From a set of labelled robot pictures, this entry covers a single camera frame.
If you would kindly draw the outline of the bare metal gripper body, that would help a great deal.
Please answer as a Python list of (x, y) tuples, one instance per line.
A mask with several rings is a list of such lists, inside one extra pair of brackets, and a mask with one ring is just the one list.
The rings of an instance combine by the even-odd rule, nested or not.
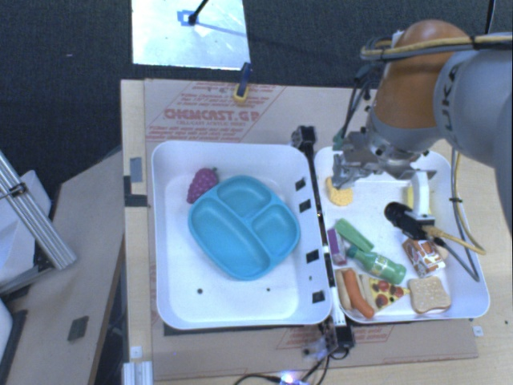
[(403, 151), (374, 132), (351, 132), (341, 142), (344, 166), (360, 168), (360, 178), (387, 173), (397, 180), (411, 178), (421, 152)]

